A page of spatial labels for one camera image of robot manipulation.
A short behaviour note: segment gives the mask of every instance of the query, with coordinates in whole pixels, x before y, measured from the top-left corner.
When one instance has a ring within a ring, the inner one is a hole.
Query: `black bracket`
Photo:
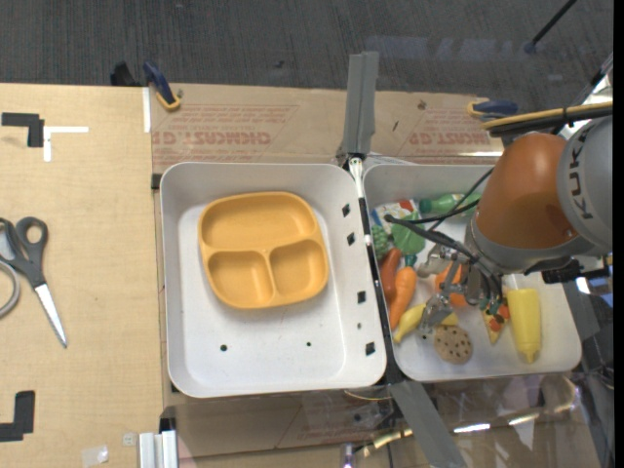
[[[35,393],[31,390],[16,394],[13,423],[0,423],[0,442],[23,440],[24,433],[32,433],[35,424]]]
[[[38,114],[2,113],[4,127],[28,127],[28,147],[43,147],[43,126]]]

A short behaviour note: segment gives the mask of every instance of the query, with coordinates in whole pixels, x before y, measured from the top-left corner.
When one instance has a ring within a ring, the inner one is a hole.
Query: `scissors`
[[[33,242],[28,239],[27,234],[31,227],[38,228],[41,231],[41,237],[38,241]],[[34,216],[27,216],[22,218],[16,225],[13,225],[6,218],[0,218],[0,231],[2,229],[4,229],[7,237],[11,257],[8,257],[5,253],[0,253],[0,260],[11,265],[28,279],[30,286],[39,296],[39,300],[60,340],[60,344],[67,348],[67,338],[60,323],[59,312],[57,312],[55,303],[52,300],[52,295],[42,270],[43,249],[48,242],[48,226],[46,222]]]

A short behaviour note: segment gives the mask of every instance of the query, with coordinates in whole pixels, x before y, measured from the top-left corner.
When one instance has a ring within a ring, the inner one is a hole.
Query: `orange divided plate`
[[[200,215],[198,237],[214,293],[233,307],[296,303],[328,281],[319,223],[295,194],[255,192],[215,200]]]

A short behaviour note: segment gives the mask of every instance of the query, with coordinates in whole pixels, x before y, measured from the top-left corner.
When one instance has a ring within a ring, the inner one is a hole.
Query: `dark floor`
[[[613,50],[614,0],[0,0],[0,82],[108,85],[125,60],[170,82],[344,89],[380,52],[379,90],[574,103]]]

